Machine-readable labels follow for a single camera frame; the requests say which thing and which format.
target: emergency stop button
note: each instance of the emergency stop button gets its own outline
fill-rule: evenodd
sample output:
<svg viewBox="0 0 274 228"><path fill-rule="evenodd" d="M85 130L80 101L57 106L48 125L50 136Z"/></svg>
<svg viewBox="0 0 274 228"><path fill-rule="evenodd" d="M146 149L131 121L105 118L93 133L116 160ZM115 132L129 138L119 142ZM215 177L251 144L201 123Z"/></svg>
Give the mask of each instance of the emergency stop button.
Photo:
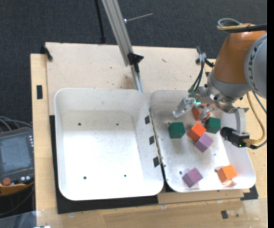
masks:
<svg viewBox="0 0 274 228"><path fill-rule="evenodd" d="M9 186L11 184L11 179L9 177L5 177L3 179L4 186Z"/></svg>

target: purple cube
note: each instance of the purple cube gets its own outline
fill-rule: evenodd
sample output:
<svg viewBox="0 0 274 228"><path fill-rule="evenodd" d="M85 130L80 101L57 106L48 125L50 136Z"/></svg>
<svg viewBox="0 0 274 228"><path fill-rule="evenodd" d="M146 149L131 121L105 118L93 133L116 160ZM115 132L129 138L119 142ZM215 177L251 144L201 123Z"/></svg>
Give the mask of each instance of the purple cube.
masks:
<svg viewBox="0 0 274 228"><path fill-rule="evenodd" d="M194 143L194 145L201 151L204 152L212 144L213 139L207 134L202 134L202 136Z"/></svg>
<svg viewBox="0 0 274 228"><path fill-rule="evenodd" d="M202 178L203 176L200 174L197 168L190 170L182 177L189 188L200 181Z"/></svg>

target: black pole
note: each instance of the black pole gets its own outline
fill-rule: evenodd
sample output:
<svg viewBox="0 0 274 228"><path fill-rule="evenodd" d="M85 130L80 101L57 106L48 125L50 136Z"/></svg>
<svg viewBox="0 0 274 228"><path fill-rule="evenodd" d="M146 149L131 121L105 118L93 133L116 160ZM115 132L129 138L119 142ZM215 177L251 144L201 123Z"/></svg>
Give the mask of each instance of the black pole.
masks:
<svg viewBox="0 0 274 228"><path fill-rule="evenodd" d="M105 43L106 40L105 40L105 35L104 35L104 30L103 30L103 23L102 23L102 18L101 18L101 13L100 13L98 0L94 0L94 3L95 3L95 8L97 10L98 19L99 19L99 25L100 25L100 31L101 31L101 42Z"/></svg>

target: block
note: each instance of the block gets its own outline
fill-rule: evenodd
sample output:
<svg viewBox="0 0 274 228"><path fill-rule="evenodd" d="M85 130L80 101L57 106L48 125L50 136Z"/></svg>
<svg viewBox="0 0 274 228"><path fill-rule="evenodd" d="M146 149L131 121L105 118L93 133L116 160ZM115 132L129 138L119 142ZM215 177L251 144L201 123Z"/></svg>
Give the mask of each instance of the block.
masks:
<svg viewBox="0 0 274 228"><path fill-rule="evenodd" d="M202 110L199 110L197 107L193 107L193 115L196 121L201 121L202 119L199 118L199 114L202 112Z"/></svg>
<svg viewBox="0 0 274 228"><path fill-rule="evenodd" d="M183 123L171 123L169 126L170 138L181 138L185 134Z"/></svg>
<svg viewBox="0 0 274 228"><path fill-rule="evenodd" d="M202 134L202 136L194 143L194 145L201 152L204 152L209 148L209 146L213 143L213 139L207 134Z"/></svg>
<svg viewBox="0 0 274 228"><path fill-rule="evenodd" d="M197 170L197 168L190 170L182 177L182 179L188 185L189 188L195 185L197 182L199 182L202 178L203 176Z"/></svg>
<svg viewBox="0 0 274 228"><path fill-rule="evenodd" d="M205 121L205 128L208 133L217 133L221 128L221 120L215 117L209 117Z"/></svg>
<svg viewBox="0 0 274 228"><path fill-rule="evenodd" d="M232 180L234 177L237 176L237 172L231 164L221 167L217 171L217 174L221 182Z"/></svg>
<svg viewBox="0 0 274 228"><path fill-rule="evenodd" d="M188 136L194 140L197 141L202 134L204 134L206 131L206 128L202 126L200 123L195 123L195 125L190 129L188 132Z"/></svg>

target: wooden table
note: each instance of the wooden table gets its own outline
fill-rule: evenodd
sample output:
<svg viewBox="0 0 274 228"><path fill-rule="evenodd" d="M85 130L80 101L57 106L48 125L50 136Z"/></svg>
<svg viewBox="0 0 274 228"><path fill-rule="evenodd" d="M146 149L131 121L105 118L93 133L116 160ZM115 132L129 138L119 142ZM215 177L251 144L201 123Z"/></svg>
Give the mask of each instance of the wooden table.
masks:
<svg viewBox="0 0 274 228"><path fill-rule="evenodd" d="M131 70L125 66L118 46L47 42L53 57L31 54L32 113L35 144L36 210L39 226L52 227L244 227L267 224L266 145L248 150L256 174L258 199L241 201L250 190L221 190L158 194L158 204L121 209L100 209L58 214L53 170L49 115L53 100L64 87L134 88ZM145 94L157 89L187 90L200 66L193 48L133 47L144 56L139 64ZM37 90L41 87L42 97ZM266 127L266 115L252 102ZM235 106L249 107L247 98ZM247 131L253 139L261 136L253 112L246 113Z"/></svg>

